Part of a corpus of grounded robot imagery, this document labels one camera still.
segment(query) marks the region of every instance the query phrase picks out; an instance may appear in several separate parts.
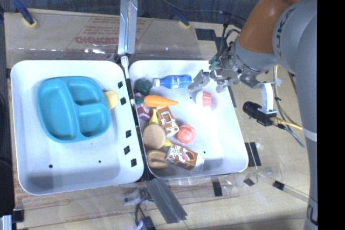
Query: toy carrot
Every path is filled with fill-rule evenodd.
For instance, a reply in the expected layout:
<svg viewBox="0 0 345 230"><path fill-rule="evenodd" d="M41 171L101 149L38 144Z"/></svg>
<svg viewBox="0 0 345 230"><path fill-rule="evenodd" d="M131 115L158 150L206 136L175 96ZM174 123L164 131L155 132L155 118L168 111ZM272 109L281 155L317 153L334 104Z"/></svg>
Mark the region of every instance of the toy carrot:
<svg viewBox="0 0 345 230"><path fill-rule="evenodd" d="M162 96L147 95L144 98L144 104L148 107L167 107L175 106L178 102Z"/></svg>

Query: divided blue plate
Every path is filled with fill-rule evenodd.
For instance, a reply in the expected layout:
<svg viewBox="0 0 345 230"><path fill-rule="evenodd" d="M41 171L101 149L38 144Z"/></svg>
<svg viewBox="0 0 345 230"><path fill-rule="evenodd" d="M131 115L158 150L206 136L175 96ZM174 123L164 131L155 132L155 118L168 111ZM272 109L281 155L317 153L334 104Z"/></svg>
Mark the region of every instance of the divided blue plate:
<svg viewBox="0 0 345 230"><path fill-rule="evenodd" d="M60 143L98 137L110 126L102 89L83 76L44 81L37 91L37 108L44 131Z"/></svg>

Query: black connector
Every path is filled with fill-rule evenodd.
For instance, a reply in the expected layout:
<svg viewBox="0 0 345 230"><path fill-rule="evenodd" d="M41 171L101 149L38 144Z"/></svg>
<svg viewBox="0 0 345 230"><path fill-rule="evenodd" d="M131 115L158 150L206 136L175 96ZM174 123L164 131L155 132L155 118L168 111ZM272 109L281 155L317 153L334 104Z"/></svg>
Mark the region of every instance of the black connector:
<svg viewBox="0 0 345 230"><path fill-rule="evenodd" d="M144 222L147 230L156 230L150 216L144 217L142 221Z"/></svg>
<svg viewBox="0 0 345 230"><path fill-rule="evenodd" d="M245 102L243 105L243 111L250 117L256 119L258 123L262 124L265 127L273 125L270 117L276 117L277 112L275 110L272 110L269 113L264 113L263 111L259 110L260 108L261 106L257 103L249 101Z"/></svg>

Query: bottle cap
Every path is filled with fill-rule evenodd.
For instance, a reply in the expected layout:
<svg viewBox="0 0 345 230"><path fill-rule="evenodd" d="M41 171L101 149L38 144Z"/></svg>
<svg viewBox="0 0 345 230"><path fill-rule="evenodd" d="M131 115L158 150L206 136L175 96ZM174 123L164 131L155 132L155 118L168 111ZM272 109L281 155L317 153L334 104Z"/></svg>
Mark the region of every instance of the bottle cap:
<svg viewBox="0 0 345 230"><path fill-rule="evenodd" d="M154 87L159 87L161 85L161 82L159 79L153 79L153 86Z"/></svg>

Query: plastic water bottle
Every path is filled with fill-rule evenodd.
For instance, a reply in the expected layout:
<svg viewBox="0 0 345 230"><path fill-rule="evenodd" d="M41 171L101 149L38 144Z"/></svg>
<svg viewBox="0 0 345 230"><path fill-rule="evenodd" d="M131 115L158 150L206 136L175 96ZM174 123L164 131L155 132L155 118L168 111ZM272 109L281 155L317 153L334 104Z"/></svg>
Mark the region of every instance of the plastic water bottle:
<svg viewBox="0 0 345 230"><path fill-rule="evenodd" d="M190 75L170 75L163 79L153 79L153 86L165 86L170 89L187 88L192 84L192 77Z"/></svg>

